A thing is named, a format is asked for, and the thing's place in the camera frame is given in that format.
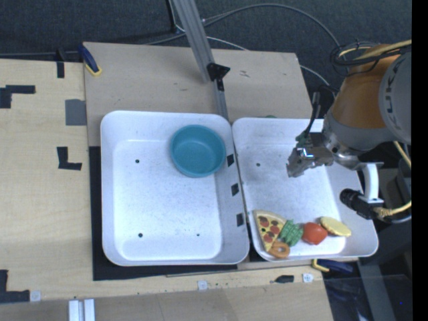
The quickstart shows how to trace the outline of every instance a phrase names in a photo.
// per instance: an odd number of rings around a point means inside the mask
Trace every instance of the beige board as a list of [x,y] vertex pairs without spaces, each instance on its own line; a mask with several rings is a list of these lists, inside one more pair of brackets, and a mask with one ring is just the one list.
[[[96,320],[103,321],[333,320],[321,281],[100,298],[94,304]],[[67,320],[68,303],[0,306],[0,320],[29,319]]]
[[[102,73],[85,71],[90,146],[113,110],[217,113],[213,86],[204,82],[187,47],[85,43]],[[312,107],[294,53],[213,49],[224,77],[229,121],[246,116],[309,118]]]
[[[237,272],[94,282],[87,129],[66,126],[65,117],[65,100],[85,99],[84,67],[65,63],[65,78],[57,78],[55,62],[0,60],[0,72],[0,87],[36,87],[0,109],[0,269],[9,270],[8,291],[40,291],[48,301],[195,291],[198,280],[221,289],[262,286],[283,274],[322,279],[308,266],[242,263]],[[67,146],[82,170],[58,169],[57,146]]]

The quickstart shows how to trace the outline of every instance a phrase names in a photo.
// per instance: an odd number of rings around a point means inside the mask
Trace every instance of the pepperoni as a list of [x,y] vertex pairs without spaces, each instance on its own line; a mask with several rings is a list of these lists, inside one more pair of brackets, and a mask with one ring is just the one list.
[[275,234],[280,234],[281,229],[279,227],[276,227],[276,226],[271,226],[270,231],[272,233],[275,233]]
[[271,242],[273,241],[272,237],[270,237],[268,233],[266,233],[266,234],[263,236],[263,240],[264,240],[265,242],[267,242],[267,243],[271,243]]

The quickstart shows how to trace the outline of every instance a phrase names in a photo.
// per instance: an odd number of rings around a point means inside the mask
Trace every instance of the gray tape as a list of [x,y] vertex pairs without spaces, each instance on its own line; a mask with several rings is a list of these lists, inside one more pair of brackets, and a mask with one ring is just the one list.
[[86,125],[86,101],[79,99],[66,100],[66,125]]

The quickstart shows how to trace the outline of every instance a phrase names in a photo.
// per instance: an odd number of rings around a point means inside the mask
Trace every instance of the black mat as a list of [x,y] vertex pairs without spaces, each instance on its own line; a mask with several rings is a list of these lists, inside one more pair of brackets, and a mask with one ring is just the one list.
[[126,280],[159,275],[188,274],[236,270],[236,265],[162,265],[123,267],[112,263],[102,249],[101,222],[101,148],[89,148],[91,218],[92,218],[92,269],[94,281]]

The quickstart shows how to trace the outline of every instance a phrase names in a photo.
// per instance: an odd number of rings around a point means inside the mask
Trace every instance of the black connector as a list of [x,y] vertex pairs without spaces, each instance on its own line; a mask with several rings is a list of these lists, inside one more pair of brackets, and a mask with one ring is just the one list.
[[377,218],[377,214],[373,211],[375,207],[382,207],[382,203],[367,203],[360,197],[364,196],[359,191],[352,189],[344,189],[340,193],[340,200],[343,204],[356,211],[358,215],[364,217],[367,220],[373,220]]

